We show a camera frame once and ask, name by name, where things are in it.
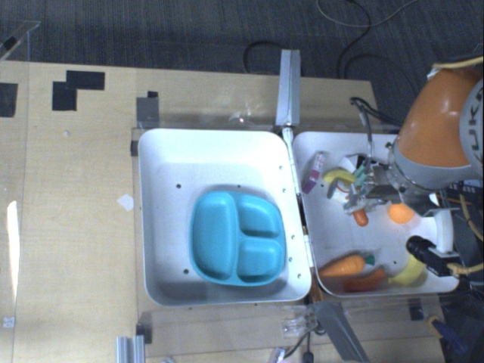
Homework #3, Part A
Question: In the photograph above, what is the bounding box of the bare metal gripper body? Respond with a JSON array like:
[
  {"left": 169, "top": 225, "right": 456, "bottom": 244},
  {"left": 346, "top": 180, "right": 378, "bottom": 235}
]
[{"left": 367, "top": 157, "right": 408, "bottom": 207}]

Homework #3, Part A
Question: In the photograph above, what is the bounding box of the small orange sausage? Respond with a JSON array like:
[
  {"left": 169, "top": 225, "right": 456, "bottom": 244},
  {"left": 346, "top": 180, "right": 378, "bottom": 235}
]
[{"left": 352, "top": 208, "right": 370, "bottom": 228}]

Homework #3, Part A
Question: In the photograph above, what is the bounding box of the small yellow banana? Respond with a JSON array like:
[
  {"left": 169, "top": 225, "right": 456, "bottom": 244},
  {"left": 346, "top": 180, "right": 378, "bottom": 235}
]
[{"left": 322, "top": 168, "right": 358, "bottom": 185}]

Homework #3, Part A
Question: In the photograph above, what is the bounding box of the orange ball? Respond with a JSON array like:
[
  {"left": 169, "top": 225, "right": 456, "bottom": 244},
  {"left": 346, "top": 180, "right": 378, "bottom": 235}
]
[{"left": 388, "top": 202, "right": 416, "bottom": 225}]

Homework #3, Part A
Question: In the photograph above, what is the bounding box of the white plastic tray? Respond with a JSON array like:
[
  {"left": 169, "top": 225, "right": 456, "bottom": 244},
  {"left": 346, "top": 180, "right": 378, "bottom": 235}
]
[
  {"left": 293, "top": 131, "right": 461, "bottom": 299},
  {"left": 137, "top": 128, "right": 313, "bottom": 309}
]

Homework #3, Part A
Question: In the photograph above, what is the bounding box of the purple carton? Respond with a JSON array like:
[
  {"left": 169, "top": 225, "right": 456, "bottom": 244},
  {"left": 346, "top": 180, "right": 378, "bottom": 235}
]
[{"left": 301, "top": 151, "right": 327, "bottom": 194}]

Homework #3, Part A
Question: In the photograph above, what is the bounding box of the orange carrot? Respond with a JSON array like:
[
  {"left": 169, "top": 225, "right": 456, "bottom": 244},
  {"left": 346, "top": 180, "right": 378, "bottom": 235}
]
[{"left": 318, "top": 253, "right": 377, "bottom": 279}]

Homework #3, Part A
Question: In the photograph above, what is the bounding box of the long orange sausage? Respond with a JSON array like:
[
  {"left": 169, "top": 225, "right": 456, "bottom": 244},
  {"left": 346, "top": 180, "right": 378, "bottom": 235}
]
[{"left": 343, "top": 268, "right": 388, "bottom": 293}]

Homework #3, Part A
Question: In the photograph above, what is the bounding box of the large yellow banana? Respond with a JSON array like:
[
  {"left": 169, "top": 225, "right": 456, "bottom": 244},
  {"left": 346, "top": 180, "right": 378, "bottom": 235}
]
[{"left": 387, "top": 253, "right": 429, "bottom": 288}]

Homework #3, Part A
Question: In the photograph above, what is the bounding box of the blue divided plate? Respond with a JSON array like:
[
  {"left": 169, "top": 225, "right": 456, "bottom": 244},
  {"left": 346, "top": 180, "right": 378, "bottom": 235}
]
[{"left": 188, "top": 190, "right": 287, "bottom": 288}]

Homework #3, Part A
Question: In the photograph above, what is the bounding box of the black cylinder on white bracket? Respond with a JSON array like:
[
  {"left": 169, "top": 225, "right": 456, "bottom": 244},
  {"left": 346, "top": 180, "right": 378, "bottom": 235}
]
[{"left": 405, "top": 207, "right": 461, "bottom": 278}]

